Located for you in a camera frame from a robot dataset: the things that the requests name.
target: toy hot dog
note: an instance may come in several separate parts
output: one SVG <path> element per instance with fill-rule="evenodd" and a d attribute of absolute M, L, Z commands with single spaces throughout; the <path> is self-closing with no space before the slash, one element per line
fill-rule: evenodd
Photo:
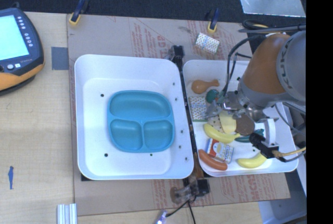
<path fill-rule="evenodd" d="M 218 170 L 227 170 L 228 164 L 217 161 L 209 156 L 203 149 L 199 149 L 199 158 L 208 166 L 218 169 Z"/>

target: white tray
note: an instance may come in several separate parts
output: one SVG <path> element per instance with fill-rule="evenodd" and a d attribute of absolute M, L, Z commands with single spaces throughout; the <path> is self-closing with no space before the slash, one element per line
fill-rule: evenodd
<path fill-rule="evenodd" d="M 229 83 L 228 91 L 237 90 L 238 77 L 242 77 L 248 61 L 237 61 L 233 77 Z M 218 79 L 220 82 L 219 87 L 210 87 L 210 89 L 217 89 L 221 91 L 225 85 L 225 77 L 227 71 L 227 61 L 222 60 L 190 60 L 184 64 L 183 74 L 186 85 L 187 97 L 191 96 L 204 96 L 203 94 L 198 95 L 194 93 L 191 89 L 192 82 L 195 80 L 204 80 L 207 82 L 212 81 L 213 79 Z M 282 103 L 278 103 L 278 108 L 283 114 L 283 117 L 287 119 L 285 110 Z M 269 117 L 279 117 L 275 108 L 268 108 L 264 110 L 264 113 Z M 203 124 L 205 122 L 193 122 L 193 128 L 195 133 L 195 140 L 197 149 L 206 149 L 207 140 L 209 137 L 205 134 L 203 130 Z M 295 151 L 296 147 L 290 132 L 288 125 L 281 119 L 275 123 L 276 128 L 276 142 L 280 145 L 279 151 L 282 153 L 287 153 Z M 234 153 L 231 163 L 228 165 L 226 171 L 220 171 L 213 169 L 207 166 L 204 162 L 199 159 L 202 169 L 213 177 L 222 177 L 222 176 L 236 176 L 236 175 L 249 175 L 249 174 L 263 174 L 263 173 L 281 173 L 281 172 L 290 172 L 297 168 L 298 160 L 291 162 L 281 162 L 278 159 L 268 159 L 263 165 L 254 169 L 247 169 L 239 166 L 236 162 L 238 158 L 249 158 L 253 157 L 258 153 L 258 150 L 253 147 L 250 143 L 242 143 L 233 141 L 230 143 L 234 147 Z M 295 157 L 295 155 L 287 156 L 286 159 Z"/>
<path fill-rule="evenodd" d="M 78 166 L 92 180 L 182 179 L 194 167 L 189 128 L 177 66 L 165 59 L 83 55 L 75 62 Z M 110 139 L 107 105 L 123 90 L 164 95 L 174 114 L 172 145 L 154 153 L 128 153 Z"/>

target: blue divided plate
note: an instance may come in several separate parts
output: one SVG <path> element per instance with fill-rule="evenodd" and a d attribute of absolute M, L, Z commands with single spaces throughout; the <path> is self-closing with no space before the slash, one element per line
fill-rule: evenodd
<path fill-rule="evenodd" d="M 172 107 L 157 92 L 117 92 L 108 103 L 108 129 L 111 141 L 122 151 L 163 151 L 175 136 Z"/>

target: cardboard sheet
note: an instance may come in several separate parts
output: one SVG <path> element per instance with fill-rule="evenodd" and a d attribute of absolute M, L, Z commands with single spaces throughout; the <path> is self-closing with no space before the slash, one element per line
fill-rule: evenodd
<path fill-rule="evenodd" d="M 173 45 L 182 45 L 184 64 L 191 59 L 226 60 L 229 51 L 247 36 L 238 32 L 241 25 L 237 23 L 219 22 L 213 35 L 207 34 L 207 25 L 205 21 L 91 15 L 82 15 L 76 26 L 67 22 L 74 195 L 78 216 L 177 208 L 179 204 L 171 201 L 170 190 L 182 188 L 183 181 L 91 181 L 82 178 L 76 147 L 76 59 L 84 54 L 164 58 Z M 215 55 L 194 48 L 199 33 L 221 42 Z M 250 56 L 249 43 L 241 46 L 238 52 Z M 284 173 L 209 178 L 209 184 L 211 192 L 196 199 L 193 206 L 290 198 Z"/>

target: blue mark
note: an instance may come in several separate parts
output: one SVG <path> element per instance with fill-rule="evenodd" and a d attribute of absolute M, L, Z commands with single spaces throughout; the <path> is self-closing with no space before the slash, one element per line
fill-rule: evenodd
<path fill-rule="evenodd" d="M 10 189 L 12 190 L 13 187 L 12 187 L 12 179 L 14 177 L 14 167 L 13 166 L 10 166 L 9 168 L 9 172 L 8 172 L 8 177 L 9 177 L 9 183 L 10 183 Z"/>

